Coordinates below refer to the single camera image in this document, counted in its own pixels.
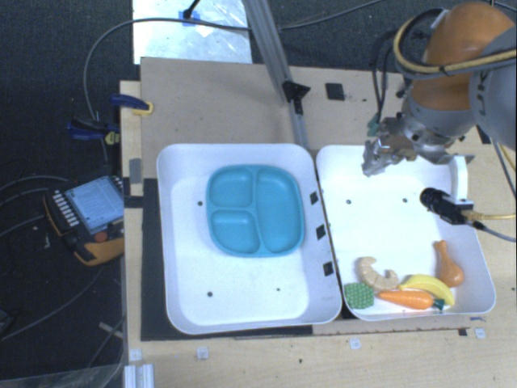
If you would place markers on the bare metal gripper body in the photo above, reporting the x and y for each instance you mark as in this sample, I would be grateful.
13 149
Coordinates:
420 142

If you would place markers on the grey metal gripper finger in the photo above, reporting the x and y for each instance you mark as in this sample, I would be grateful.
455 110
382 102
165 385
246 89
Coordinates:
388 161
371 165

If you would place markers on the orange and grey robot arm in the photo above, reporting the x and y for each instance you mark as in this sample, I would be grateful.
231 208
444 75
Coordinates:
464 35

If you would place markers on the white plastic tray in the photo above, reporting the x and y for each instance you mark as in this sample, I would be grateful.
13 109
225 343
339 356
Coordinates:
383 233
242 289

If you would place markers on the beige toy croissant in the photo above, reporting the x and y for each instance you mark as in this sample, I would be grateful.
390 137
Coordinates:
373 275

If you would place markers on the blue divided plate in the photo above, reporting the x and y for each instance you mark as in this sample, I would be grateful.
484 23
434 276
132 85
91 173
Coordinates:
258 212

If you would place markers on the orange-brown toy chicken drumstick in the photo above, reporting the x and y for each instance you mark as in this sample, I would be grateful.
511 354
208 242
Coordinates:
449 271

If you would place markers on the yellow banana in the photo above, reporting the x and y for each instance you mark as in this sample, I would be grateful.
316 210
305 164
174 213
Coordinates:
430 284

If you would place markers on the green grapes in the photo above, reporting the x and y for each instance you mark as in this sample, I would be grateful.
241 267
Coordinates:
358 296

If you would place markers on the orange carrot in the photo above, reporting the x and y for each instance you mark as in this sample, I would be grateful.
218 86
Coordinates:
408 298

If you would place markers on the brown cardboard board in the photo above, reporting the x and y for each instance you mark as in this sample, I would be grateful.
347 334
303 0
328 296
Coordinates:
218 103

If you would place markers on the black cylinder on white bracket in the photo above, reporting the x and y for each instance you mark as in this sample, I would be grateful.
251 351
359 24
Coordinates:
444 206

